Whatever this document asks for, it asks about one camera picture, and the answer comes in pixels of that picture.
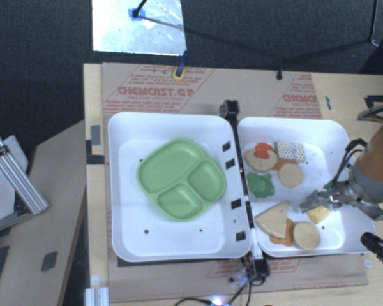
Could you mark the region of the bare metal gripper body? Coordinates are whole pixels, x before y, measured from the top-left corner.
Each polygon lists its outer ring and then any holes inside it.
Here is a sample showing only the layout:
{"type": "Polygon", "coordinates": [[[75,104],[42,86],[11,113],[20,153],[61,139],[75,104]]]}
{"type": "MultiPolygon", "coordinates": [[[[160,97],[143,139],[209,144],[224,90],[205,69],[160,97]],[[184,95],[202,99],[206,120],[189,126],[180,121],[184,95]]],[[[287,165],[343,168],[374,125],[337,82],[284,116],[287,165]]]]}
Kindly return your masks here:
{"type": "Polygon", "coordinates": [[[324,186],[324,197],[333,208],[344,205],[358,208],[372,220],[383,219],[383,182],[367,180],[358,183],[356,180],[329,182],[324,186]]]}

